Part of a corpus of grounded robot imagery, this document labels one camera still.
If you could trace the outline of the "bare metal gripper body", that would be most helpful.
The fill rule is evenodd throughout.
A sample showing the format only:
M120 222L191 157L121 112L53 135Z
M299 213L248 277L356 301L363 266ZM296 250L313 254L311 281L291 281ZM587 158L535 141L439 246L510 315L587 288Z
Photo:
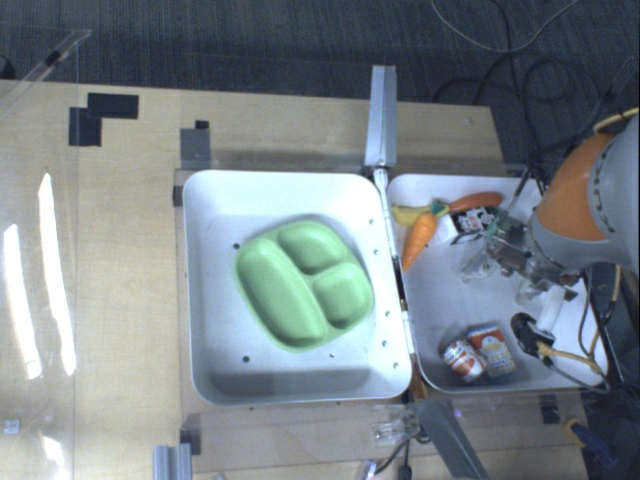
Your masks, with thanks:
M565 299L577 297L574 286L581 277L580 272L562 266L543 253L528 225L501 224L489 233L486 250L504 276L517 273L521 278L543 280L543 293L558 288Z

